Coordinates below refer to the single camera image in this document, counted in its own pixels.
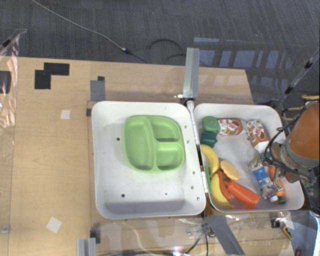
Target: banana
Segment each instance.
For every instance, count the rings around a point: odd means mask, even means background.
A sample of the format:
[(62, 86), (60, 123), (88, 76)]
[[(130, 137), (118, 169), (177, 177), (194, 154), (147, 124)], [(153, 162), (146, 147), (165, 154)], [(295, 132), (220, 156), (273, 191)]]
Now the banana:
[(228, 200), (224, 197), (224, 195), (221, 192), (220, 189), (220, 181), (219, 181), (219, 176), (217, 173), (215, 173), (212, 176), (211, 179), (211, 189), (212, 189), (212, 197), (214, 199), (214, 201), (220, 205), (220, 206), (224, 206), (224, 207), (229, 207), (231, 209), (234, 209), (235, 207), (230, 204), (228, 202)]
[(219, 169), (219, 158), (212, 147), (206, 144), (201, 144), (200, 146), (202, 153), (209, 160), (210, 177), (212, 177), (215, 174), (215, 172)]

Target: white bottle cap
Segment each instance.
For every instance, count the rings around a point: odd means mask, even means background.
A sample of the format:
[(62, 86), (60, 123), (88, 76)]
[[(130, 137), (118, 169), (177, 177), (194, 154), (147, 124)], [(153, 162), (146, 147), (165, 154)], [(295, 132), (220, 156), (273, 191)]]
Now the white bottle cap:
[(271, 203), (274, 203), (275, 201), (278, 201), (278, 197), (274, 194), (273, 196), (271, 196), (269, 198), (269, 200), (270, 200)]

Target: wooden table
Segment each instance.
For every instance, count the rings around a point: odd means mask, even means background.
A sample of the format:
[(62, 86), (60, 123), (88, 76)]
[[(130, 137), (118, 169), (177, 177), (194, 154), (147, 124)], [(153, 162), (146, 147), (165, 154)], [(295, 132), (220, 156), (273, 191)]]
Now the wooden table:
[[(53, 75), (51, 89), (35, 89), (35, 70), (43, 70), (44, 62), (70, 64), (69, 76)], [(8, 237), (0, 234), (0, 255), (74, 256), (77, 239), (89, 237), (92, 224), (86, 110), (90, 81), (97, 80), (98, 76), (105, 77), (107, 100), (176, 102), (183, 88), (184, 67), (18, 58), (12, 184), (2, 184), (11, 186), (11, 200), (6, 198), (6, 193), (0, 197), (0, 214), (9, 210), (11, 231)], [(196, 102), (252, 104), (245, 71), (200, 68), (199, 100)], [(61, 119), (62, 110), (70, 110), (69, 119)], [(1, 204), (8, 200), (10, 208)], [(46, 228), (51, 217), (62, 222), (57, 233)], [(270, 226), (266, 224), (268, 215), (249, 216), (246, 221), (260, 225), (248, 225), (243, 230), (234, 226), (238, 230), (236, 236), (246, 240), (241, 245), (247, 255), (256, 255), (270, 244), (273, 244), (268, 247), (270, 255), (288, 246), (289, 240), (281, 232), (272, 233), (271, 228), (266, 227)], [(136, 230), (145, 229), (139, 223), (141, 221), (131, 220), (128, 225), (136, 225)], [(177, 222), (159, 220), (155, 230), (160, 237), (173, 234), (175, 227), (166, 226), (168, 223), (175, 225)], [(129, 247), (131, 233), (124, 235), (119, 223), (113, 224), (119, 229), (115, 228), (115, 233), (122, 231), (119, 243)], [(265, 238), (257, 239), (252, 230)], [(143, 244), (148, 237), (141, 239)], [(221, 255), (223, 250), (217, 239), (209, 242), (210, 251)], [(106, 251), (112, 248), (112, 244), (104, 246)], [(194, 251), (204, 252), (204, 247), (200, 245)]]

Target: green plate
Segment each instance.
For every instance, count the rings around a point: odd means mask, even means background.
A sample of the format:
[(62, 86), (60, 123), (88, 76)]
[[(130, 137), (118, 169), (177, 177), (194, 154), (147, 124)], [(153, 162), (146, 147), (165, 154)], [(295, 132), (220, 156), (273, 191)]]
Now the green plate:
[(126, 161), (137, 171), (173, 171), (185, 162), (180, 127), (176, 121), (164, 116), (128, 118), (124, 124), (123, 148)]

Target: gray carpet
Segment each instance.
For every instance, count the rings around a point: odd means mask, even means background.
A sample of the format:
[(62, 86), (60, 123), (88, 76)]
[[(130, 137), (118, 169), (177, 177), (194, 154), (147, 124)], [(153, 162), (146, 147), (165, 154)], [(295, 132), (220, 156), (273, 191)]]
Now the gray carpet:
[[(202, 66), (246, 69), (259, 104), (283, 94), (320, 42), (319, 0), (37, 1), (151, 64), (184, 65), (186, 48), (197, 47)], [(27, 29), (21, 56), (142, 62), (31, 0), (1, 0), (0, 24), (0, 42)], [(146, 50), (157, 39), (182, 49), (160, 41)], [(319, 92), (319, 69), (299, 86)]]

